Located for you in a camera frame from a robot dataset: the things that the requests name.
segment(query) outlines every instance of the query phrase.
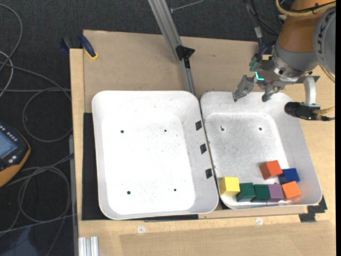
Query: orange and black handheld device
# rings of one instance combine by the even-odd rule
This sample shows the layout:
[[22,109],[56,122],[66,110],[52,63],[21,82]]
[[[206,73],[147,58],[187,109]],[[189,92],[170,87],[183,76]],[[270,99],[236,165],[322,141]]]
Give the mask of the orange and black handheld device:
[[9,182],[22,168],[31,148],[12,126],[0,120],[0,187]]

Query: blue block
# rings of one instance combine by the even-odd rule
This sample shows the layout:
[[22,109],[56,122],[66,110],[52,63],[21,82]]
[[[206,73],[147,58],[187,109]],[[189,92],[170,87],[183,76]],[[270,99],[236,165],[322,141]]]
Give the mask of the blue block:
[[282,169],[283,174],[278,176],[278,180],[281,184],[289,183],[292,181],[299,182],[298,173],[295,168]]

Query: orange block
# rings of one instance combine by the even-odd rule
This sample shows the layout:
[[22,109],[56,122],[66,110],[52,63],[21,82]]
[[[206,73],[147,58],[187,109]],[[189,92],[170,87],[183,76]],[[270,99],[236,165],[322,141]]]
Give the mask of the orange block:
[[259,168],[261,169],[261,173],[264,179],[276,177],[283,173],[281,166],[279,165],[277,160],[265,162]]
[[293,199],[301,195],[301,191],[299,190],[296,181],[283,184],[282,189],[286,199]]

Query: teal light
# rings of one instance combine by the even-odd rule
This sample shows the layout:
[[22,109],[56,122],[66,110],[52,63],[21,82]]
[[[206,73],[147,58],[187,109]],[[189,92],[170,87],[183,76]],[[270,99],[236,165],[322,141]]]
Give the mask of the teal light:
[[255,74],[256,74],[256,78],[257,78],[257,80],[259,80],[259,81],[263,81],[263,80],[264,80],[264,78],[259,78],[259,76],[258,76],[258,72],[257,72],[257,71],[255,71]]

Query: wooden table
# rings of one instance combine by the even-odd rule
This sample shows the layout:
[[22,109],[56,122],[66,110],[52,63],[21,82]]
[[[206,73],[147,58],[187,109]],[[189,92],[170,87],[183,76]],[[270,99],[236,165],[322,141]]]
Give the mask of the wooden table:
[[[301,222],[306,206],[217,210],[197,220],[83,221],[83,113],[91,113],[93,95],[102,90],[183,90],[180,65],[162,35],[85,30],[99,54],[91,61],[82,49],[70,50],[75,140],[78,230],[99,237],[103,255],[336,255],[335,121],[301,121],[328,209],[316,222]],[[257,51],[253,42],[181,37],[195,49],[191,70],[197,97],[207,91],[235,91]],[[335,84],[317,67],[316,101],[335,105]],[[261,91],[255,86],[254,91]],[[303,85],[282,91],[304,101]],[[138,227],[145,233],[139,234]]]

